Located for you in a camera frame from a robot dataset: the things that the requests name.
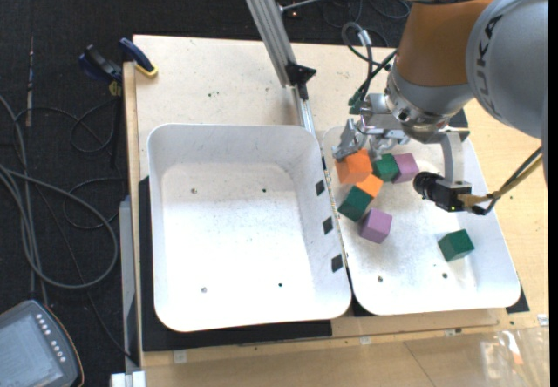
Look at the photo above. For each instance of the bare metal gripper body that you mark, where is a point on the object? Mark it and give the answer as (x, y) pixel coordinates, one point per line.
(383, 117)

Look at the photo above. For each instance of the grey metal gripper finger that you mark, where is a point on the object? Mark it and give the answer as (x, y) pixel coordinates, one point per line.
(349, 143)
(379, 147)

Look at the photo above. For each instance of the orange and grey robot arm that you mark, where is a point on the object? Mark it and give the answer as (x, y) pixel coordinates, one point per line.
(440, 41)

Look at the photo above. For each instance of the green cube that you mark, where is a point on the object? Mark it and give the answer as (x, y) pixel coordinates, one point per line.
(385, 168)
(456, 245)
(355, 203)

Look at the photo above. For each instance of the orange cube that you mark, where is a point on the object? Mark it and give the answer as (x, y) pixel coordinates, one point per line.
(372, 186)
(354, 168)

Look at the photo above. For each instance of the purple cube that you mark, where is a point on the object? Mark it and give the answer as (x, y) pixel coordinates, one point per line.
(376, 226)
(406, 167)

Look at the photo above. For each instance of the white plastic tray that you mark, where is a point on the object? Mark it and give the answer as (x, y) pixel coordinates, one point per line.
(414, 272)
(235, 237)

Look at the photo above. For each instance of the pale wood board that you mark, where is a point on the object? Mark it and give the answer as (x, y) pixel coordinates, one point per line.
(209, 80)

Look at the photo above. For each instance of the black cylinder on white bracket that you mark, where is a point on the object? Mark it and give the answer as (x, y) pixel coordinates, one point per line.
(444, 191)

